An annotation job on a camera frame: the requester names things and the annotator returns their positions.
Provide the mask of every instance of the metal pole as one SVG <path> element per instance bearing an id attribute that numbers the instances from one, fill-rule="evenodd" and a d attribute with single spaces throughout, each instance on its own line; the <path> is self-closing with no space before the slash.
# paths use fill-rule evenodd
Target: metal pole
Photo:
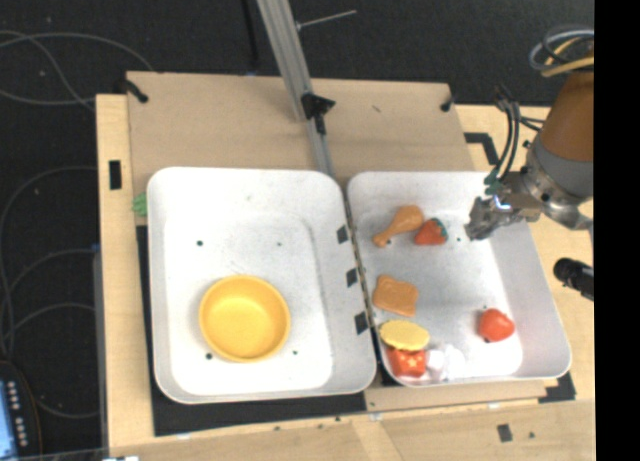
<path id="1" fill-rule="evenodd" d="M 257 0 L 257 2 L 295 117 L 307 125 L 307 134 L 316 166 L 319 171 L 333 176 L 333 165 L 326 138 L 324 134 L 318 132 L 314 121 L 308 121 L 302 105 L 302 97 L 313 94 L 313 89 L 289 0 Z"/>

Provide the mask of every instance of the toy chicken drumstick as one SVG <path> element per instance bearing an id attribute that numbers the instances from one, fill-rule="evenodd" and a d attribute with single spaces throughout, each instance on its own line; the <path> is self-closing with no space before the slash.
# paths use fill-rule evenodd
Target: toy chicken drumstick
<path id="1" fill-rule="evenodd" d="M 373 243 L 384 248 L 391 237 L 396 234 L 416 230 L 424 223 L 422 211 L 416 205 L 405 205 L 396 212 L 386 230 L 373 236 Z"/>

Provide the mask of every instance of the toy food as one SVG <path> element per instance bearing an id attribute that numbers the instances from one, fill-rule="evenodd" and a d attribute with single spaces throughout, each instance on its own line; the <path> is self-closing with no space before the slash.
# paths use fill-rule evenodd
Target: toy food
<path id="1" fill-rule="evenodd" d="M 437 218 L 426 221 L 413 238 L 413 242 L 419 245 L 438 246 L 447 242 L 449 235 L 442 222 Z"/>
<path id="2" fill-rule="evenodd" d="M 390 347 L 405 351 L 419 351 L 431 335 L 422 326 L 402 319 L 387 321 L 380 326 L 380 338 Z"/>
<path id="3" fill-rule="evenodd" d="M 373 236 L 373 243 L 379 248 L 384 248 L 391 237 L 399 233 L 417 230 L 423 222 L 424 215 L 416 205 L 400 207 L 389 226 L 384 231 Z"/>
<path id="4" fill-rule="evenodd" d="M 420 377 L 427 371 L 427 353 L 419 351 L 403 351 L 387 347 L 387 358 L 391 372 L 396 376 Z"/>
<path id="5" fill-rule="evenodd" d="M 373 291 L 373 304 L 382 310 L 413 317 L 416 314 L 418 289 L 415 285 L 399 281 L 386 274 L 378 277 Z"/>
<path id="6" fill-rule="evenodd" d="M 509 338 L 516 326 L 509 317 L 496 308 L 489 308 L 480 317 L 478 334 L 489 342 Z"/>

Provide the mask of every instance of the black bracket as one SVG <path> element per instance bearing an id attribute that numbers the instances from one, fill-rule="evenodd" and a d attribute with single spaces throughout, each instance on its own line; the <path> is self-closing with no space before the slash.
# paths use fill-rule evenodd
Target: black bracket
<path id="1" fill-rule="evenodd" d="M 304 109 L 304 115 L 307 120 L 313 118 L 316 122 L 316 131 L 318 134 L 325 135 L 327 129 L 324 125 L 324 115 L 334 106 L 336 103 L 328 98 L 319 97 L 313 93 L 305 93 L 302 95 L 302 108 Z"/>

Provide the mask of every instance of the monitor screen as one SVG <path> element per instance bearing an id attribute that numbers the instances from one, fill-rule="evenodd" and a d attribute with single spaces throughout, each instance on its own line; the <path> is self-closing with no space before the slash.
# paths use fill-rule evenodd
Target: monitor screen
<path id="1" fill-rule="evenodd" d="M 6 386 L 0 379 L 0 459 L 15 459 L 17 453 L 9 416 Z"/>

